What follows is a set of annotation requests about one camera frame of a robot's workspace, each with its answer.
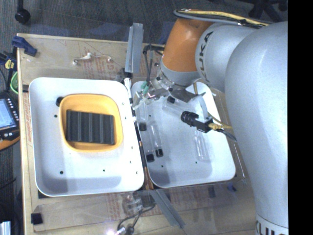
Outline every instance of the gray carpet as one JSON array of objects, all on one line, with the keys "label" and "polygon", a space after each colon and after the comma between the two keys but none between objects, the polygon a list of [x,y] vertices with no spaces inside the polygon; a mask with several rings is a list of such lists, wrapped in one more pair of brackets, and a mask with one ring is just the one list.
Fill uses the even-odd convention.
[{"label": "gray carpet", "polygon": [[[281,12],[274,6],[284,21],[288,11]],[[26,25],[15,21],[17,0],[0,0],[0,52],[12,50],[11,40],[16,33],[93,38],[127,41],[129,26],[144,25],[145,43],[165,43],[176,17],[175,9],[194,8],[214,10],[248,17],[251,4],[235,0],[24,0],[24,8],[31,13]],[[271,21],[263,13],[261,20]],[[7,70],[0,67],[4,76]],[[4,90],[4,79],[0,77],[0,89]],[[0,187],[14,179],[12,149],[0,152]],[[14,184],[0,189],[0,201],[13,207]],[[5,217],[13,219],[11,211]]]}]

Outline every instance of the cable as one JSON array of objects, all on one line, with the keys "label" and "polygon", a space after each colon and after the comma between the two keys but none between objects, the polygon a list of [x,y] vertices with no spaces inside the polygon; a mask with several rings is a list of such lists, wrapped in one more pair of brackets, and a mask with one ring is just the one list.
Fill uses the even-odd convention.
[{"label": "cable", "polygon": [[10,88],[11,88],[11,91],[13,91],[16,95],[19,94],[19,92],[13,87],[13,83],[15,82],[15,79],[17,77],[18,73],[14,73],[14,75],[12,76],[12,79],[11,79],[11,83],[10,83]]},{"label": "cable", "polygon": [[135,224],[137,223],[137,221],[138,221],[138,219],[140,218],[140,216],[141,216],[142,214],[144,214],[145,212],[148,212],[148,211],[152,210],[155,206],[156,206],[156,205],[154,204],[154,205],[152,205],[150,208],[148,208],[148,209],[146,209],[146,210],[144,210],[144,211],[143,211],[143,210],[140,210],[137,214],[122,219],[122,220],[118,223],[118,225],[117,225],[117,230],[120,230],[120,229],[121,229],[121,225],[122,225],[126,220],[131,219],[131,218],[134,218],[134,217],[137,216],[136,219],[134,220],[132,226],[130,226],[130,228],[134,228],[134,226],[135,226]]},{"label": "cable", "polygon": [[153,63],[153,56],[152,54],[150,54],[150,64],[148,64],[148,57],[147,57],[147,51],[155,51],[158,54],[162,55],[162,53],[160,51],[164,50],[164,47],[161,46],[153,46],[151,44],[146,45],[143,48],[143,55],[145,58],[145,64],[146,64],[146,70],[147,70],[147,77],[146,77],[146,82],[148,83],[150,81],[150,75],[151,75],[151,71],[152,71],[152,63]]},{"label": "cable", "polygon": [[5,79],[5,76],[4,76],[3,71],[1,69],[0,69],[0,73],[1,73],[1,76],[3,77],[4,85],[5,85],[5,87],[7,87],[6,79]]},{"label": "cable", "polygon": [[[193,86],[194,86],[195,94],[198,95],[197,83],[195,82],[195,83],[193,84]],[[232,128],[233,128],[232,126],[221,122],[221,121],[218,120],[216,117],[212,116],[212,114],[210,114],[209,112],[207,112],[207,113],[213,118],[214,121],[216,121],[218,124],[221,125],[221,128],[224,128],[224,129],[232,129]],[[217,126],[210,127],[210,128],[212,128],[212,129],[221,129],[221,128],[218,128]]]},{"label": "cable", "polygon": [[183,10],[174,10],[173,13],[177,17],[214,23],[227,23],[254,27],[263,27],[269,25],[269,23],[259,22],[249,18],[244,18],[241,16],[220,11],[195,11],[183,9]]},{"label": "cable", "polygon": [[216,129],[215,131],[217,132],[221,132],[223,133],[225,136],[229,137],[231,140],[233,140],[234,142],[237,142],[236,137],[232,134],[230,134],[229,132],[223,130],[223,129]]},{"label": "cable", "polygon": [[13,180],[9,181],[8,183],[4,184],[3,186],[0,187],[0,190],[6,188],[8,185],[14,183],[16,181],[16,178],[14,178]]}]

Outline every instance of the yellow insert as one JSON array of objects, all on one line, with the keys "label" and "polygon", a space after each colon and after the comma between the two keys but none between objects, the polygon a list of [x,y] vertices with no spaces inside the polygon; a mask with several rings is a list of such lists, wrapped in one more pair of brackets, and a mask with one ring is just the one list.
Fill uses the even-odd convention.
[{"label": "yellow insert", "polygon": [[[101,143],[72,142],[66,140],[67,110],[113,115],[114,145]],[[74,151],[99,152],[116,149],[123,141],[123,129],[117,104],[108,96],[97,94],[72,94],[60,104],[62,139]]]}]

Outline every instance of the metal bracket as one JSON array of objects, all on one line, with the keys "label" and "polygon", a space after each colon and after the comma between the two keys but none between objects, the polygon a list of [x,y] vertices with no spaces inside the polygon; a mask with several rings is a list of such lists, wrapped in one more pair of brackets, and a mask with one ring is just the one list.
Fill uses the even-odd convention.
[{"label": "metal bracket", "polygon": [[133,23],[128,35],[125,72],[139,73],[141,61],[141,49],[143,39],[143,25]]},{"label": "metal bracket", "polygon": [[185,226],[185,223],[178,212],[174,209],[168,197],[163,190],[152,190],[149,192],[162,213],[166,217],[171,226],[179,226],[181,229]]}]

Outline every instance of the clear plastic tube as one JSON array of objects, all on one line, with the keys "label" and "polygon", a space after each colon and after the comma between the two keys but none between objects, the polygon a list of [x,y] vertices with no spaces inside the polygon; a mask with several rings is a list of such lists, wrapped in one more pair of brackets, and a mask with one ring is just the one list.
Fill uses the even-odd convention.
[{"label": "clear plastic tube", "polygon": [[194,142],[196,145],[196,155],[197,158],[201,161],[210,160],[208,149],[205,145],[205,140],[203,134],[199,131],[195,131],[194,133]]},{"label": "clear plastic tube", "polygon": [[180,118],[180,115],[184,111],[188,111],[190,109],[189,105],[185,102],[182,102],[178,99],[174,99],[174,102],[165,99],[162,104],[162,110],[166,113],[173,114]]},{"label": "clear plastic tube", "polygon": [[147,105],[145,103],[141,104],[136,110],[136,119],[139,125],[140,131],[146,131],[147,130],[147,119],[148,119],[148,113],[147,113]]},{"label": "clear plastic tube", "polygon": [[147,124],[147,130],[150,135],[152,149],[162,149],[162,140],[157,126],[157,122],[151,121]]}]

